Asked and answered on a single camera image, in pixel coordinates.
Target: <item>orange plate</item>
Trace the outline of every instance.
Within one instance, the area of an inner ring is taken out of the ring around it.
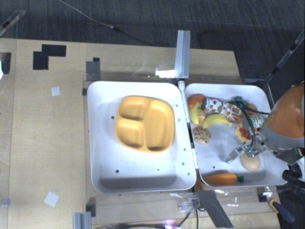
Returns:
[[[142,152],[162,152],[171,146],[173,131],[173,111],[165,102],[141,96],[128,96],[120,102],[115,136],[123,146]]]

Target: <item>white square paper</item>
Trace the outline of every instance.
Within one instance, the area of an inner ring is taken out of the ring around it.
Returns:
[[[52,87],[52,96],[59,96],[61,94],[61,90],[59,86]]]
[[[49,192],[47,197],[45,198],[44,202],[47,204],[47,205],[50,205],[52,207],[55,207],[57,201],[59,199],[59,196],[56,195],[55,193],[52,193],[52,192]]]

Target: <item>yellow banana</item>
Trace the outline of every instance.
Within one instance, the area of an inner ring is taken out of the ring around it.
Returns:
[[[201,104],[202,104],[202,102],[198,102],[195,104],[195,106],[193,108],[189,109],[191,121],[195,125],[199,124],[198,107]]]
[[[224,115],[212,114],[206,117],[206,119],[203,122],[202,128],[203,129],[208,128],[209,126],[215,123],[224,123],[224,124],[232,125],[232,122],[230,122]]]

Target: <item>black floor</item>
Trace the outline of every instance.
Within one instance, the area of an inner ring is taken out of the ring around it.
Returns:
[[[305,0],[63,1],[156,46],[175,47],[177,30],[190,30],[192,48],[234,50],[243,78],[265,79],[305,27]],[[0,0],[0,23],[16,10],[26,11],[22,39],[146,45],[58,0]],[[275,99],[303,79],[304,43],[274,78]]]

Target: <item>wooden table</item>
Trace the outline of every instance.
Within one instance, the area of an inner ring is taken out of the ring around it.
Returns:
[[[41,51],[42,44],[66,45],[67,55],[50,57],[47,71],[33,70],[33,51]],[[71,229],[73,213],[84,212],[86,205],[81,94],[86,61],[99,57],[104,73],[148,75],[158,67],[173,66],[175,49],[0,39],[0,51],[11,52],[12,62],[16,59],[11,146],[1,154],[10,153],[10,166],[1,163],[0,167],[0,178],[6,176],[10,181],[9,187],[1,183],[10,199],[8,228]],[[229,51],[191,50],[190,74],[202,72],[239,78],[234,54]],[[56,86],[61,94],[52,96],[51,89]],[[12,113],[7,113],[9,120]],[[55,207],[44,203],[49,191],[59,196]],[[279,228],[276,215],[264,212],[229,217],[240,228]],[[183,224],[184,229],[194,228],[192,217]],[[207,215],[202,215],[199,223],[202,228],[214,228]],[[0,226],[6,228],[5,222]]]

